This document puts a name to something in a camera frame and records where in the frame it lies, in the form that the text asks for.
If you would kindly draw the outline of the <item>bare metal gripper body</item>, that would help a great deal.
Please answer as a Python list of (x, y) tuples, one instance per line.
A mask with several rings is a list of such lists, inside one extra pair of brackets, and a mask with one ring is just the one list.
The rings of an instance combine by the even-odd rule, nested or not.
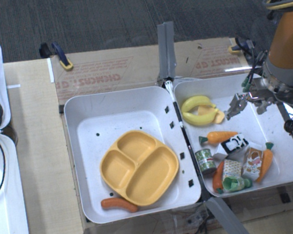
[(269, 78), (253, 78), (244, 87), (248, 93), (247, 100), (254, 103), (257, 100), (273, 98), (273, 104), (286, 103), (293, 104), (293, 87), (289, 86), (273, 76)]

